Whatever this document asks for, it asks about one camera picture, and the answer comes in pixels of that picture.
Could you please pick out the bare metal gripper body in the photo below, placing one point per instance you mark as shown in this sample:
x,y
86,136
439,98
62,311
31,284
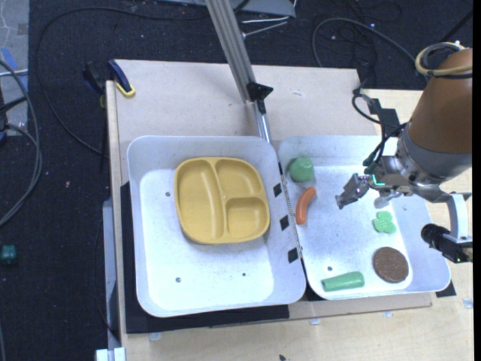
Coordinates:
x,y
391,181

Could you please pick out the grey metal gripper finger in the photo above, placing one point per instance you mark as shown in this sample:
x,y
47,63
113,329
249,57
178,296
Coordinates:
x,y
353,183
347,199

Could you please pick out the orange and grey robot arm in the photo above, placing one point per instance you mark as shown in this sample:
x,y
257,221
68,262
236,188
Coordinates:
x,y
441,119

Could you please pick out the green broccoli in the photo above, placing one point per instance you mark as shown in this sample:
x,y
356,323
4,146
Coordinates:
x,y
384,223

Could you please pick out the orange sausage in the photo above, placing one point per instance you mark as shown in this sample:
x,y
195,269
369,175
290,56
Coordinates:
x,y
303,207

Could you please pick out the white plastic tray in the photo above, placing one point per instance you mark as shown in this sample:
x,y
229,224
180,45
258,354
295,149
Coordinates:
x,y
210,269
342,246

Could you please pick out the green cup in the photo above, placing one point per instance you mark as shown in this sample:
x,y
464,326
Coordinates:
x,y
301,169

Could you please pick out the thin black and white rod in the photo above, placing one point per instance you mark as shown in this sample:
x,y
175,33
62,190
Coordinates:
x,y
290,209

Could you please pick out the brown round biscuit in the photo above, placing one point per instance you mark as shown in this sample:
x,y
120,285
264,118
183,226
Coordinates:
x,y
391,264

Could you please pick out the green cylinder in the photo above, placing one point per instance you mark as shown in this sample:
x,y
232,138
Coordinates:
x,y
343,281

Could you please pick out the yellow divided plate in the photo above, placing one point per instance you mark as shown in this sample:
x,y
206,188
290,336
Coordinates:
x,y
225,216

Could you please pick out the brown cardboard board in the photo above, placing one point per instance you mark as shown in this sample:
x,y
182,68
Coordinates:
x,y
195,104

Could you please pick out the black cylinder on white bracket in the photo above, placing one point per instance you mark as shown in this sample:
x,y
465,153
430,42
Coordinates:
x,y
443,241

